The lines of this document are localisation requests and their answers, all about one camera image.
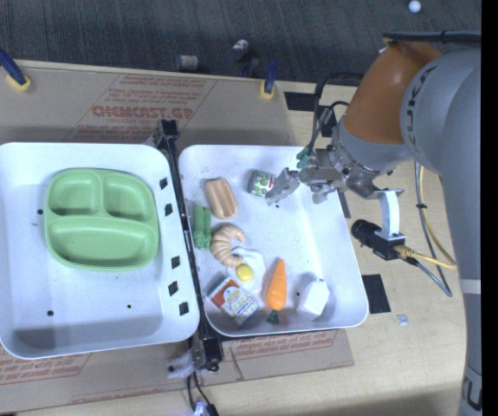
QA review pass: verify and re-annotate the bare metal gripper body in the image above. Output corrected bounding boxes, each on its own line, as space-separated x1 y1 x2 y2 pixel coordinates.
299 145 382 201

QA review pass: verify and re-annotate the green and white can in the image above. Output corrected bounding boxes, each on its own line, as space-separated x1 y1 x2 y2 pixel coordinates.
246 169 276 198

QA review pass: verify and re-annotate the white plastic tray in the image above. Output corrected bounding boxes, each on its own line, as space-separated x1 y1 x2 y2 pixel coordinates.
0 140 201 361
178 144 370 339

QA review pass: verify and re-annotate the tan hot dog bun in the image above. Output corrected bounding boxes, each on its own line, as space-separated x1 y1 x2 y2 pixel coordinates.
204 177 239 221

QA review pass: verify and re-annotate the beige croissant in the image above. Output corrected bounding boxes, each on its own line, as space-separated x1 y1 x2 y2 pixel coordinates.
209 224 247 269

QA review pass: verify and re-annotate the green asparagus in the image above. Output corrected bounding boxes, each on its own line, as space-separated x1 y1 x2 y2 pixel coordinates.
192 203 213 251

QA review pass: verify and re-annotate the white and yellow fried egg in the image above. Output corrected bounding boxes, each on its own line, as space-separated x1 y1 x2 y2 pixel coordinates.
226 246 268 296

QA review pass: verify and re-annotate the orange carrot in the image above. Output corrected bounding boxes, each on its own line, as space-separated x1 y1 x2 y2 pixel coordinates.
265 257 288 325

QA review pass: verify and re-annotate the white milk carton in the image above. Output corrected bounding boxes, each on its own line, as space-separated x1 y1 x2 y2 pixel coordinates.
295 276 332 317

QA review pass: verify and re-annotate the thin black rod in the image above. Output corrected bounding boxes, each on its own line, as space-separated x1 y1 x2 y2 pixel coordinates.
165 139 215 354

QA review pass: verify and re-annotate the orange and white carton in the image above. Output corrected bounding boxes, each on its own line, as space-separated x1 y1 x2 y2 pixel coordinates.
206 275 261 327

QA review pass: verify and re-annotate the small dark bottle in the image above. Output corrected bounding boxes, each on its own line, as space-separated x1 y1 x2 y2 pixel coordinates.
231 38 250 61

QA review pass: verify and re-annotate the green divided plate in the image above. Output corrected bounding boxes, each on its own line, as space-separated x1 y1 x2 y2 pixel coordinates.
43 167 161 271

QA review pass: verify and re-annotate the brown cardboard board red print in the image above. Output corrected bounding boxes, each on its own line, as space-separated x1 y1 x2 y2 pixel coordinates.
0 58 356 415

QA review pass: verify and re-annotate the black cylinder on white bracket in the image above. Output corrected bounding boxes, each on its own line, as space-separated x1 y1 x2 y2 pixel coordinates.
351 188 407 262

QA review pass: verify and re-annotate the black block with thin wires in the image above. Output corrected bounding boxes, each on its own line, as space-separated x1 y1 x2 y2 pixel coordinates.
152 119 181 150
189 335 225 373

